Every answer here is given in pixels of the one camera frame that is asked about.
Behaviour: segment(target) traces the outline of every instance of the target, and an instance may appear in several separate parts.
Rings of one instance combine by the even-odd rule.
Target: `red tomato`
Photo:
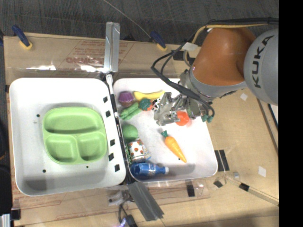
[[[176,124],[179,125],[179,126],[186,125],[190,120],[188,114],[184,111],[177,111],[177,116],[180,119],[180,121],[176,122]]]

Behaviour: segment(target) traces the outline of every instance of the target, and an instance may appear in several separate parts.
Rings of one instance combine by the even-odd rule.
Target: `white bottle cap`
[[[164,173],[164,174],[167,175],[168,173],[169,173],[169,168],[166,166],[166,167],[165,167],[165,173]]]

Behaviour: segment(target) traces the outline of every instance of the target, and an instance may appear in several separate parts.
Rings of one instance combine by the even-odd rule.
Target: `white wire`
[[[131,20],[135,25],[137,25],[144,33],[147,34],[147,36],[149,38],[151,38],[151,36],[140,26],[138,25],[135,21],[133,21],[130,17],[128,17],[124,12],[122,12],[121,10],[117,9],[114,5],[112,5],[111,3],[109,3],[106,0],[103,0],[104,2],[106,2],[108,5],[110,5],[111,7],[113,7],[115,10],[117,10],[118,12],[120,12],[122,15],[124,15],[126,18],[128,18],[129,20]]]

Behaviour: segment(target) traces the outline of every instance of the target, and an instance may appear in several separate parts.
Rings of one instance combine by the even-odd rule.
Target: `toy banana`
[[[159,92],[153,92],[153,93],[142,93],[138,91],[134,91],[134,97],[138,100],[141,101],[143,98],[155,100],[159,97],[161,97],[164,94],[164,91],[159,91]]]

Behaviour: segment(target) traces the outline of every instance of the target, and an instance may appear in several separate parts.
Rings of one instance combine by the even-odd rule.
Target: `green ball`
[[[126,124],[122,127],[122,134],[126,143],[139,138],[137,128],[131,124]]]

